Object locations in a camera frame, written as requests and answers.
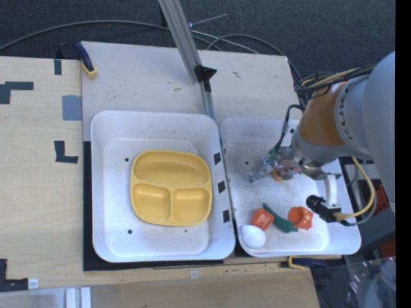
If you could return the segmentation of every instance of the white ball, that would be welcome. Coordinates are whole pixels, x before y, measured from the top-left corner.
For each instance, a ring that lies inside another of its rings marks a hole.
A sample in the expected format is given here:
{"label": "white ball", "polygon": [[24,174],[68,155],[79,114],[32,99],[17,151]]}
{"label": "white ball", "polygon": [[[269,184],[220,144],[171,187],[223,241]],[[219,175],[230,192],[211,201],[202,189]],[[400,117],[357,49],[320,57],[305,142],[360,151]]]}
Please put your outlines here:
{"label": "white ball", "polygon": [[254,225],[244,225],[241,228],[244,243],[252,249],[261,248],[266,241],[264,230]]}

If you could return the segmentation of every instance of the wooden surface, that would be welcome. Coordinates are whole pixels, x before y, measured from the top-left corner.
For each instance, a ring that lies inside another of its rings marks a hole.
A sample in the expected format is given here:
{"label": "wooden surface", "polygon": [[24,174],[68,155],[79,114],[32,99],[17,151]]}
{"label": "wooden surface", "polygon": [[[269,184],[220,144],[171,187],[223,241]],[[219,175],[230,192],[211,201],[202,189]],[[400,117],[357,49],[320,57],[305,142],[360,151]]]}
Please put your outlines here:
{"label": "wooden surface", "polygon": [[[149,288],[146,282],[178,280],[173,282],[176,291],[186,284],[200,284],[195,282],[203,279],[210,291],[213,287],[217,292],[221,291],[219,284],[228,286],[231,277],[236,278],[239,286],[248,284],[252,289],[259,279],[266,279],[265,284],[275,281],[278,286],[298,281],[311,302],[306,307],[316,307],[309,273],[286,273],[283,269],[280,272],[278,261],[285,257],[261,260],[234,255],[225,259],[222,266],[83,272],[82,122],[62,119],[62,96],[82,95],[80,63],[63,60],[62,74],[55,75],[53,60],[1,57],[0,70],[0,84],[34,83],[34,90],[13,90],[10,104],[0,105],[0,258],[8,259],[7,278],[37,278],[40,287],[137,282],[141,289]],[[66,155],[79,156],[78,162],[56,162],[54,141],[64,141]],[[190,278],[193,268],[198,269],[199,279]],[[196,291],[201,288],[194,287],[188,295],[198,296]],[[272,293],[275,288],[263,289]],[[239,298],[244,294],[237,293],[235,299],[220,296],[218,300],[230,306],[230,302],[241,301]],[[153,306],[160,305],[159,300],[152,302]]]}

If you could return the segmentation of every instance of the red toy tomato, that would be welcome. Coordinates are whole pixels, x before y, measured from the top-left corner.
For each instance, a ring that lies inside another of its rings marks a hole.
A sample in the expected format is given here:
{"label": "red toy tomato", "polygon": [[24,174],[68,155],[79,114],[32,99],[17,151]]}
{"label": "red toy tomato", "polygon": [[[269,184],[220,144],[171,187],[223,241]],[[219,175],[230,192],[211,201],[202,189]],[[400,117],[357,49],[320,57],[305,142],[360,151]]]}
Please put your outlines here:
{"label": "red toy tomato", "polygon": [[258,208],[254,211],[250,225],[266,230],[273,222],[274,216],[271,213],[268,213],[264,208]]}

